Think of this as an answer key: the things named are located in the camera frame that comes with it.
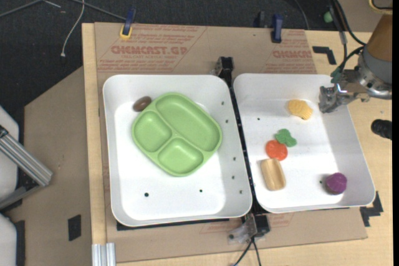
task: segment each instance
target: blue clamp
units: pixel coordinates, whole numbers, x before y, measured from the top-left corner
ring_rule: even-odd
[[[135,22],[135,18],[136,18],[136,8],[131,7],[127,13],[127,17],[126,17],[126,22],[125,24],[122,26],[122,28],[120,29],[119,32],[119,36],[122,39],[129,39],[131,34],[132,34],[132,30],[133,30],[133,26],[132,24]]]
[[[272,19],[272,42],[281,43],[282,15],[274,14]]]

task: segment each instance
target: red tomato slice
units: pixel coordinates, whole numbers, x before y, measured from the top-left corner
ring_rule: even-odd
[[[271,140],[266,143],[266,153],[270,158],[282,161],[287,157],[288,149],[285,144],[282,144],[277,140]]]

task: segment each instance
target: yellow toy food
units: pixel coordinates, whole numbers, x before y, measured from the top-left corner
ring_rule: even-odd
[[[303,100],[289,100],[288,110],[291,114],[299,116],[304,120],[308,120],[313,113],[313,109]]]

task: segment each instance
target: wooden edge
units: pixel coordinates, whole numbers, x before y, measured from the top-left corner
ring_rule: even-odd
[[[94,24],[82,24],[82,38],[92,243],[105,245],[107,242],[107,229],[105,223]]]

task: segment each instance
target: purple toy food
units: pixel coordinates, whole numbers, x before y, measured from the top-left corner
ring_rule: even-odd
[[[342,173],[334,173],[325,179],[325,188],[329,193],[342,194],[347,188],[347,178]]]

